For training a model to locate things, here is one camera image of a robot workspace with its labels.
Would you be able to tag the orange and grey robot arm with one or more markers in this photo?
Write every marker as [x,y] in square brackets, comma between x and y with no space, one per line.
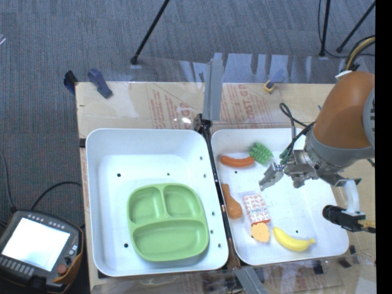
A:
[343,118]

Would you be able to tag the white plastic tray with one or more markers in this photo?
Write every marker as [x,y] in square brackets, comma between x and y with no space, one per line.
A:
[300,213]
[153,161]

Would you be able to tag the orange biscuit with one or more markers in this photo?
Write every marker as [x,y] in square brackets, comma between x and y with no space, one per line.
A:
[260,232]

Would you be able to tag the green divided plate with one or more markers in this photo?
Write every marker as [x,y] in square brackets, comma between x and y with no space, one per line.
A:
[168,225]

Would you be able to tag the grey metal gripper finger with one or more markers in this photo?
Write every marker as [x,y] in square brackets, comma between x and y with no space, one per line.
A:
[271,178]
[299,182]

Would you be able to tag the red and white packet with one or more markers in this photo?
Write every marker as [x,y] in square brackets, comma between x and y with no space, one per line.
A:
[256,208]

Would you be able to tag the black cylinder on white bracket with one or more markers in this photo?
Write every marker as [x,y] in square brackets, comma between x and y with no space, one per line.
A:
[340,216]

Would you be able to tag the green broccoli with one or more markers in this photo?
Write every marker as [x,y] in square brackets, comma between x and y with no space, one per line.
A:
[260,153]

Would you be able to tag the brown cardboard board red print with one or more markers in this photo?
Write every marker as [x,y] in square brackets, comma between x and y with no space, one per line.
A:
[137,109]

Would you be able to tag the orange sausage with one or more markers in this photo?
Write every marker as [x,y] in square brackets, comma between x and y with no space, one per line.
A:
[237,161]

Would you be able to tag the yellow banana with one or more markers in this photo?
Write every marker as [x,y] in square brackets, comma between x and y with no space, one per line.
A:
[291,242]

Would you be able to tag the brown chicken drumstick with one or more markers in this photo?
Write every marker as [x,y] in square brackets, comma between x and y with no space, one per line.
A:
[233,207]

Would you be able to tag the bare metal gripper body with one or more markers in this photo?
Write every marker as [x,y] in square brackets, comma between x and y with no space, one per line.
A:
[301,164]

